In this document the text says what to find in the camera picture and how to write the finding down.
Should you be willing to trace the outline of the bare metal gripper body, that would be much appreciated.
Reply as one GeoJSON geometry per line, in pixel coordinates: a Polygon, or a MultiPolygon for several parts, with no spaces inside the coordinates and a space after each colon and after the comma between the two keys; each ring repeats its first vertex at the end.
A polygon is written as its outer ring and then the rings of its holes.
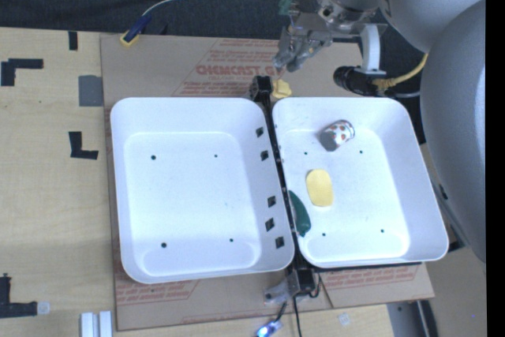
{"type": "Polygon", "coordinates": [[[334,42],[356,39],[376,11],[333,0],[281,0],[281,15],[288,18],[281,33],[281,48],[319,50],[334,42]]]}

